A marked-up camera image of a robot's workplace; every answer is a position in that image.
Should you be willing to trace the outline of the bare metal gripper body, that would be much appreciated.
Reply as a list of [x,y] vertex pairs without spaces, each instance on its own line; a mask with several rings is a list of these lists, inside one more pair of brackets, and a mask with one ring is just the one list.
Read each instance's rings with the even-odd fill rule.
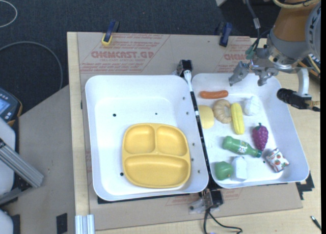
[[278,72],[296,73],[296,59],[289,58],[272,45],[252,46],[248,49],[250,69],[256,75],[277,75]]

